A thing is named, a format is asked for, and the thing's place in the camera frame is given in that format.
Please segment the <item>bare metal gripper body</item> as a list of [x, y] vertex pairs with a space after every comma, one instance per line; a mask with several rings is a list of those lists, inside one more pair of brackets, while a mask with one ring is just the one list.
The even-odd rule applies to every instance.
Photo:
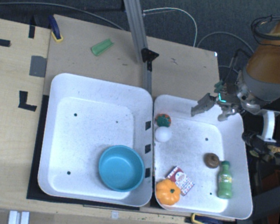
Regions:
[[225, 113], [249, 112], [256, 115], [270, 100], [270, 92], [265, 88], [224, 81], [219, 83], [217, 104]]

